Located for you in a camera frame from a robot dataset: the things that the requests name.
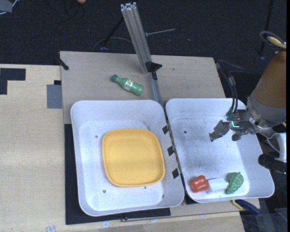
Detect green grapes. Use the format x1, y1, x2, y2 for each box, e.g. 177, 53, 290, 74
224, 172, 245, 195

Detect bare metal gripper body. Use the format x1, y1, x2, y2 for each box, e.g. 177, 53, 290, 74
228, 109, 276, 138

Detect green plastic bottle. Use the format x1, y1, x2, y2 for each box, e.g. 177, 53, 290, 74
111, 74, 145, 97

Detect yellow plate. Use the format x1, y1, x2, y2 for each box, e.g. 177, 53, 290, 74
101, 128, 166, 188

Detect pale wood board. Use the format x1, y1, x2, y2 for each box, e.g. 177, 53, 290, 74
59, 51, 261, 223

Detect black cylinder on white bracket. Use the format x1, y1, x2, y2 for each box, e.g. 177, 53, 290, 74
258, 132, 287, 176

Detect white block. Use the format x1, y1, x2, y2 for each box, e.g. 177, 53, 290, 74
206, 177, 229, 194

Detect red bell pepper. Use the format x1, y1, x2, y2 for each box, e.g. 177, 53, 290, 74
189, 174, 210, 193

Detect white plastic tray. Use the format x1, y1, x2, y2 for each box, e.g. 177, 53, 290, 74
70, 99, 186, 217
165, 98, 276, 204

